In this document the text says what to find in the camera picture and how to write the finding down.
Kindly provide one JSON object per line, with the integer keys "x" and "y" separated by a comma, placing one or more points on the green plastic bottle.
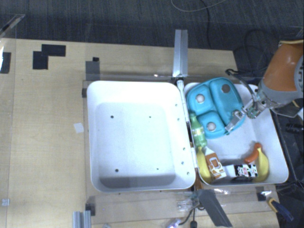
{"x": 198, "y": 130}

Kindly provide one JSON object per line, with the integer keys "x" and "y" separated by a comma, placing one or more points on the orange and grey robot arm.
{"x": 282, "y": 65}

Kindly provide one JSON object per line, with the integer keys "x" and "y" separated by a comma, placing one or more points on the white plastic tray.
{"x": 237, "y": 146}
{"x": 133, "y": 136}

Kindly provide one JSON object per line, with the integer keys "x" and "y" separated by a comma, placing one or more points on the blue divided plate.
{"x": 216, "y": 103}

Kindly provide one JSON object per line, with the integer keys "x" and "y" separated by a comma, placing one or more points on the orange sausage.
{"x": 254, "y": 154}

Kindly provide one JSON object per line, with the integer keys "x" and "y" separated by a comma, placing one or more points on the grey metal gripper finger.
{"x": 235, "y": 122}

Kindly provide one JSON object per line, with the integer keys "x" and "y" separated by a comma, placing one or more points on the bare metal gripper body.
{"x": 257, "y": 108}

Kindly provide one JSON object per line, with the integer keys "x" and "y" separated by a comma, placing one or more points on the yellow banana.
{"x": 263, "y": 166}
{"x": 203, "y": 166}

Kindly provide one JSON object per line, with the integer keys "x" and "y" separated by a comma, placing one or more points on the cow print carton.
{"x": 245, "y": 170}

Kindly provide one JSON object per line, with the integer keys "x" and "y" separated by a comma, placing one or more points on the brown and white carton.
{"x": 215, "y": 166}

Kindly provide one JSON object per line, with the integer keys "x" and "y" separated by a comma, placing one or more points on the pale wood board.
{"x": 47, "y": 132}

